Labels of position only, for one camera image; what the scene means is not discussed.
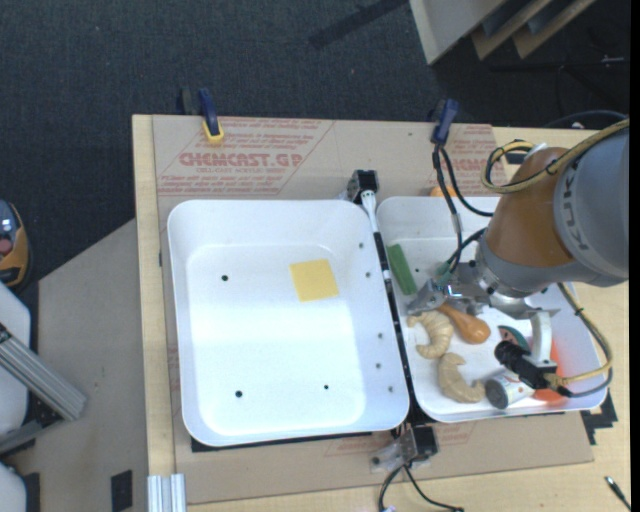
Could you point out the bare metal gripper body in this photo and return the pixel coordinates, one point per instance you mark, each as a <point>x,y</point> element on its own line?
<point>470,285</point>

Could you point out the orange carrot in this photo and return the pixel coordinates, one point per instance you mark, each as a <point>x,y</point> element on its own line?
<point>550,397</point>

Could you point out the thin black and white rod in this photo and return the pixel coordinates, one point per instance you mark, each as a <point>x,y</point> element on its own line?
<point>382,255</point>

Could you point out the white plastic tray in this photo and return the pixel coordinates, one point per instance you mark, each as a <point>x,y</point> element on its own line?
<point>270,350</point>
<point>430,385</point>

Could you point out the brown chicken drumstick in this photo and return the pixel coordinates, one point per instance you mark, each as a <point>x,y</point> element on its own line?
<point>472,329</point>

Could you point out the brown cardboard board red print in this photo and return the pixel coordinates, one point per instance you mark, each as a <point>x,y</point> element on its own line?
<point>280,155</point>

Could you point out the red watermelon slice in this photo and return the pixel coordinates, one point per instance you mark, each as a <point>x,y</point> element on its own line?
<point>515,336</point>

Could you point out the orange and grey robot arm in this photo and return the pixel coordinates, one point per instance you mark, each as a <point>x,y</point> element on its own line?
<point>560,220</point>

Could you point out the green rectangular block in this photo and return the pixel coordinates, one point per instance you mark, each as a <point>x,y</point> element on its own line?
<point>401,269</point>

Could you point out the beige croissant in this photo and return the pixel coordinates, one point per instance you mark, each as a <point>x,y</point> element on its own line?
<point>454,382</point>
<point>440,336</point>

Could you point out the yellow cheese slice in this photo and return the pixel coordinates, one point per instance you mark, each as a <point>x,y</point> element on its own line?
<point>314,280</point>

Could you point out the orange round toy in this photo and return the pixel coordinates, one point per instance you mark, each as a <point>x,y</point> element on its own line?
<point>440,192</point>

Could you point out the small white and red can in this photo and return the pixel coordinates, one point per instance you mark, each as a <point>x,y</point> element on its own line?
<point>505,392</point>

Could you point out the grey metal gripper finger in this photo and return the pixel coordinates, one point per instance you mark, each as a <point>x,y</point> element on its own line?
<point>424,299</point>
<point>464,307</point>

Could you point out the black cylinder on white bracket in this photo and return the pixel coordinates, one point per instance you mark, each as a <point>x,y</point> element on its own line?
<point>525,367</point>

